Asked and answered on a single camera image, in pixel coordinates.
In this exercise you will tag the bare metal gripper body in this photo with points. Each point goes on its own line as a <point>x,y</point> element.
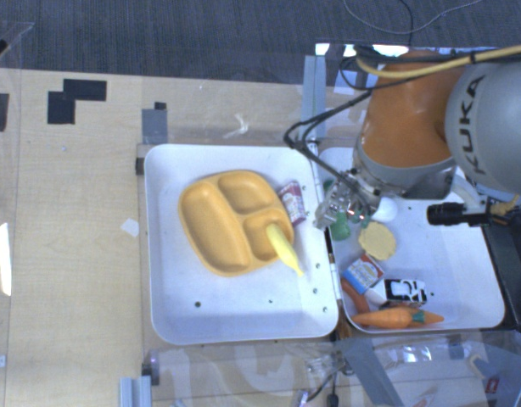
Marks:
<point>343,195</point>

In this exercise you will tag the yellow biscuit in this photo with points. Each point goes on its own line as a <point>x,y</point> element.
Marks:
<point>377,241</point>

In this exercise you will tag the orange divided plate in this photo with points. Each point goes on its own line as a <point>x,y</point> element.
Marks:
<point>214,223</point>

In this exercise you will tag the orange carrot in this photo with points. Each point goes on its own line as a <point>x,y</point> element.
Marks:
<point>383,318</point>
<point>433,318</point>

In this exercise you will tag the white plastic tray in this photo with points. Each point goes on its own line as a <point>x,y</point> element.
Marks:
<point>226,308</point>
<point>447,269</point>

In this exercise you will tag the thin black and white rod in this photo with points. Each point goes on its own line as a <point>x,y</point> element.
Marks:
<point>329,252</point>

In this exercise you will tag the black cylinder on white bracket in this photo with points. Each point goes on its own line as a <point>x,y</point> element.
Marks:
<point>449,213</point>

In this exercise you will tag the blue and orange carton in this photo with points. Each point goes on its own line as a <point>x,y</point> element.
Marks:
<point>362,273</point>

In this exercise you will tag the yellow banana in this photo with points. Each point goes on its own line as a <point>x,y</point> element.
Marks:
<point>284,248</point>

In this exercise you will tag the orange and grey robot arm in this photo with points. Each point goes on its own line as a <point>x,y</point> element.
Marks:
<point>413,117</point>

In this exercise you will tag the black and white carton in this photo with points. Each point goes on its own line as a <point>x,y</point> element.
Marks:
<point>407,291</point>

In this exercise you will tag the red sausage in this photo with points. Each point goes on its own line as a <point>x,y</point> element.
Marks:
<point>354,297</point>

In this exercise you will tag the green bottle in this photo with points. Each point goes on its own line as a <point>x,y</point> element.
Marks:
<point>341,229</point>

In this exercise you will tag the white egg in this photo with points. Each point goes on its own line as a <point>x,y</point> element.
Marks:
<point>385,210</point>

